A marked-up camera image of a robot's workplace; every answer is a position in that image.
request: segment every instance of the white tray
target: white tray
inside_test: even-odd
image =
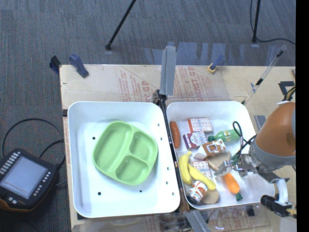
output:
[[[115,181],[97,170],[92,162],[97,139],[115,120],[131,123],[151,135],[158,144],[154,167],[140,185]],[[117,217],[169,213],[178,208],[180,194],[174,162],[163,113],[157,105],[80,101],[70,106],[68,122],[73,202],[80,215]]]
[[[205,101],[205,102],[174,102],[167,107],[167,117],[169,122],[176,121],[179,127],[180,135],[189,133],[189,125],[187,120],[196,117],[208,117],[211,121],[213,133],[208,135],[216,135],[223,130],[233,129],[233,121],[237,121],[242,129],[243,137],[249,140],[255,135],[254,127],[251,122],[248,110],[244,105],[237,101]],[[225,144],[226,151],[230,151],[234,155],[240,149],[240,141],[229,142]],[[249,146],[243,149],[243,153],[248,153]],[[181,146],[175,149],[177,159],[187,152],[187,148],[181,138]],[[266,194],[269,196],[275,195],[273,184],[268,183],[264,178],[257,174],[248,173],[245,177],[240,177],[236,171],[232,171],[232,175],[238,181],[242,200],[236,201],[235,194],[230,193],[227,189],[224,180],[218,177],[214,180],[217,190],[220,194],[220,199],[215,204],[194,205],[188,203],[195,209],[211,209],[225,206],[233,206],[240,204],[259,203],[261,197]],[[183,183],[184,194],[191,188]]]

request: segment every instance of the gray carpet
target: gray carpet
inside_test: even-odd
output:
[[[161,64],[167,45],[177,65],[209,65],[223,54],[225,65],[295,66],[296,0],[261,0],[257,42],[252,42],[257,0],[137,0],[110,51],[105,49],[132,0],[0,0],[0,138],[22,119],[44,118],[60,128],[59,77],[49,68],[56,55],[69,64]],[[52,126],[29,121],[7,136],[4,152],[21,147],[38,156],[61,138]],[[58,163],[62,143],[44,159]],[[58,182],[66,179],[65,164]],[[53,190],[30,214],[0,211],[0,231],[68,232],[65,185]]]

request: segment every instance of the wooden table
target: wooden table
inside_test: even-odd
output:
[[[160,65],[85,65],[89,76],[82,78],[72,65],[62,65],[59,68],[61,98],[63,108],[63,123],[66,144],[66,166],[70,200],[70,222],[72,231],[108,231],[122,226],[122,231],[144,230],[148,232],[162,231],[160,221],[174,225],[174,214],[146,217],[119,217],[113,219],[78,219],[73,205],[72,179],[70,164],[70,145],[67,110],[71,104],[78,101],[111,101],[111,102],[152,102],[152,94],[160,89]],[[242,102],[250,92],[267,66],[218,66],[214,74],[207,71],[207,66],[176,66],[174,94],[168,97],[168,103],[178,101],[228,101]],[[282,101],[284,91],[295,84],[295,67],[273,67],[259,86],[251,99],[245,104],[253,122],[256,133],[259,126],[255,120],[259,116],[267,118]],[[296,203],[296,173],[290,166],[275,172],[280,177],[288,177],[288,198]],[[222,220],[228,230],[241,231],[290,231],[296,230],[296,219],[280,216],[259,209],[256,219],[237,219],[239,224],[224,224],[233,221],[230,218]]]

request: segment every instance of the device screen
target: device screen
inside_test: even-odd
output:
[[[47,168],[21,156],[7,175],[0,182],[0,186],[28,199]]]

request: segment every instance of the tripod leg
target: tripod leg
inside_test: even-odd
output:
[[[110,41],[108,42],[108,44],[105,46],[106,50],[110,50],[111,49],[111,44],[114,41],[119,29],[121,28],[122,24],[125,22],[125,19],[127,17],[127,15],[130,13],[134,3],[136,0],[132,0],[131,4],[129,5],[128,9],[126,10],[125,15],[122,17],[118,27],[116,28],[116,31],[114,32],[114,34],[112,35],[112,38],[110,39]]]
[[[261,4],[261,0],[257,0],[255,23],[254,23],[253,38],[252,38],[252,42],[254,43],[256,42],[256,30],[257,30],[257,22],[259,20],[260,4]]]

